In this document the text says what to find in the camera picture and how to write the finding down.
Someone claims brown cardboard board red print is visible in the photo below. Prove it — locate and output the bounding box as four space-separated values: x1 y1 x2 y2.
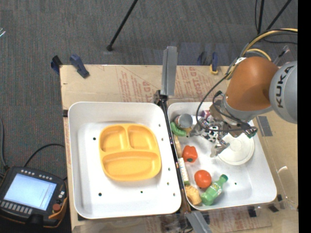
59 64 298 233

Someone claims tan toy bread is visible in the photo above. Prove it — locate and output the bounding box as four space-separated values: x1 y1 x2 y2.
184 185 202 206

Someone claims white round bowl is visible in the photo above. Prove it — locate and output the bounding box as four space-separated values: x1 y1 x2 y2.
217 132 255 166

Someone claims beige toy baguette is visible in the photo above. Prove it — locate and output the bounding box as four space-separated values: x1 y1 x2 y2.
173 134 183 159

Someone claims white plastic tray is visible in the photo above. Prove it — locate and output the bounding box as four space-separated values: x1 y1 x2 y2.
68 101 182 220
167 102 277 211

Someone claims green plastic bottle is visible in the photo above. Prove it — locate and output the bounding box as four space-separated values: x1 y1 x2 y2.
200 174 229 206

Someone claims small grey can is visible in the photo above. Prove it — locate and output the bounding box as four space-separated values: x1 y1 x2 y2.
174 113 194 129

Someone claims thin black and white rod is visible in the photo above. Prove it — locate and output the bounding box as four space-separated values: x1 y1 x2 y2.
159 98 192 213

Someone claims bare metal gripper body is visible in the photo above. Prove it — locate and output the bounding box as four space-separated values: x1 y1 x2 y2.
208 100 252 140

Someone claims black tripod stand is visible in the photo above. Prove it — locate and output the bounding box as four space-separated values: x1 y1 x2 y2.
255 0 298 35

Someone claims orange toy tomato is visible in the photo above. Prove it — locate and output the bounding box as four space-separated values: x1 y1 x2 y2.
194 169 212 188

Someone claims green toy pea pod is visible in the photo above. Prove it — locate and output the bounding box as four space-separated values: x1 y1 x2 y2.
170 121 189 137

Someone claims yellow divided plate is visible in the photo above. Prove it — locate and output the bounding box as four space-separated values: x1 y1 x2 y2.
99 123 162 182

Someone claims orange toy bell pepper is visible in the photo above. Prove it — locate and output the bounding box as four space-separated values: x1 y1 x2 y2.
182 145 198 163

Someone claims black and white cow carton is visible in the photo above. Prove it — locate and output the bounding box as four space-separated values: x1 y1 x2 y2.
201 123 225 143

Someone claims black stand leg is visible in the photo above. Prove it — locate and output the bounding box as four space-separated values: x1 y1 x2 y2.
106 0 145 52

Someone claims white printed packet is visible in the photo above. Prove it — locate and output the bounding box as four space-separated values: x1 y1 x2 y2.
178 157 190 185

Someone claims black block with thin wires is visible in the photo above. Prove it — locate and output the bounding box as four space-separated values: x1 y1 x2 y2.
153 90 169 106

